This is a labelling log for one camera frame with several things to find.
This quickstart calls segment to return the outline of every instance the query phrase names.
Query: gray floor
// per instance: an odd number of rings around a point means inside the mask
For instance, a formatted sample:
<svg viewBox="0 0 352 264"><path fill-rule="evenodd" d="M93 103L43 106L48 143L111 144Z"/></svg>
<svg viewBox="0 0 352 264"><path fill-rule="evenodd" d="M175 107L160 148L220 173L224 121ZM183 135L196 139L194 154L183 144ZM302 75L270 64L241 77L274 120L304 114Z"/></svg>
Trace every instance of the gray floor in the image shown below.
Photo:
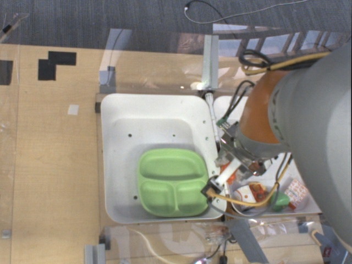
<svg viewBox="0 0 352 264"><path fill-rule="evenodd" d="M29 13L21 27L21 43L62 47L105 48L110 28L139 32L140 50L165 51L171 32L212 33L184 16L190 0L0 0L0 18ZM296 0L204 0L223 15L256 10ZM292 30L351 32L351 0L311 0L229 19L239 25L275 26ZM189 15L218 18L210 7L194 3Z"/></svg>

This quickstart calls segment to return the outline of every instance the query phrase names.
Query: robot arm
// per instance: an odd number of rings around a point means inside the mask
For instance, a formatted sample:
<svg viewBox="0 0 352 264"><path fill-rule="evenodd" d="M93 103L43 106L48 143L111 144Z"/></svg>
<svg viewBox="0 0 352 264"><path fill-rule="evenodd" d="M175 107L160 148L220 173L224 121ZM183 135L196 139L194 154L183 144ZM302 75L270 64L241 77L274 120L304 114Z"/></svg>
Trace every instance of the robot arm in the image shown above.
<svg viewBox="0 0 352 264"><path fill-rule="evenodd" d="M223 126L217 163L262 175L265 160L291 152L310 193L352 251L351 42L309 69L271 71L250 94L239 124Z"/></svg>

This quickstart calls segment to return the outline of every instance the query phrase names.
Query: white sink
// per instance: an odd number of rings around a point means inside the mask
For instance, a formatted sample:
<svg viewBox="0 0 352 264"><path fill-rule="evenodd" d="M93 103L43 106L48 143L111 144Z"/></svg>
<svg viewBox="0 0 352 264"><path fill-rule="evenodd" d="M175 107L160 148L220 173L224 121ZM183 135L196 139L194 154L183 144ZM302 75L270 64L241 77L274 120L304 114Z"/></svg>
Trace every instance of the white sink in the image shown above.
<svg viewBox="0 0 352 264"><path fill-rule="evenodd" d="M123 224L216 219L213 209L187 218L157 217L138 197L137 166L150 149L178 148L197 152L209 177L219 175L217 150L207 103L196 96L111 94L101 104L106 210ZM214 200L225 210L226 202Z"/></svg>

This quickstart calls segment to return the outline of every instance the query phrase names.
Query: green object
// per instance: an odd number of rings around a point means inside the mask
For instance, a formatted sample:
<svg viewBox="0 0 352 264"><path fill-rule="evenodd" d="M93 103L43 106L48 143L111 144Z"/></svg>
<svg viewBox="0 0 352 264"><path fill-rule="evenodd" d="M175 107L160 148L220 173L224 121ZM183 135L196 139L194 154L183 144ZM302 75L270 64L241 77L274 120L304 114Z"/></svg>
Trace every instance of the green object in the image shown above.
<svg viewBox="0 0 352 264"><path fill-rule="evenodd" d="M223 125L226 121L227 121L228 117L222 117L218 120L218 122L216 123L216 125L218 127L220 127L221 125Z"/></svg>
<svg viewBox="0 0 352 264"><path fill-rule="evenodd" d="M276 192L271 196L270 198L270 204L274 202L276 196ZM281 211L285 209L288 204L290 203L290 198L288 195L285 195L283 192L279 192L279 196L277 197L277 201L272 207L272 210L274 211Z"/></svg>
<svg viewBox="0 0 352 264"><path fill-rule="evenodd" d="M137 170L143 208L156 216L189 217L207 208L201 193L208 180L203 158L194 151L159 148L145 152Z"/></svg>

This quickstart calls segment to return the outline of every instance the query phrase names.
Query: clear plastic panel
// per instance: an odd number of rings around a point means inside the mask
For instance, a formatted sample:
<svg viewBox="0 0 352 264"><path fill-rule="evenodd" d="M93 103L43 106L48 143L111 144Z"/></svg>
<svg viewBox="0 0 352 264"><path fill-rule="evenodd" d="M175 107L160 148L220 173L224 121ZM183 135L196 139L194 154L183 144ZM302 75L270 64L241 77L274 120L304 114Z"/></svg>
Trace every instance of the clear plastic panel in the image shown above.
<svg viewBox="0 0 352 264"><path fill-rule="evenodd" d="M257 81L262 75L246 76L238 61L244 48L268 54L275 60L303 54L325 52L340 47L349 38L336 32L292 32L269 27L214 25L219 35L218 88L214 97L231 95L244 79ZM148 52L143 31L110 29L99 71L100 95L172 94L198 95L204 69L205 37L197 34L165 34L164 47ZM191 221L160 224L123 225L112 221L105 209L103 155L100 115L98 124L98 162L100 177L100 240L107 245L110 264L132 263L218 263L223 240L228 236L222 222ZM315 208L312 214L319 212ZM270 217L249 221L270 263L317 263L322 261L319 246L310 233L321 230L318 216ZM211 259L218 245L219 252ZM238 244L228 244L229 263L248 263Z"/></svg>
<svg viewBox="0 0 352 264"><path fill-rule="evenodd" d="M28 15L0 17L0 263L10 263L20 81L21 24Z"/></svg>

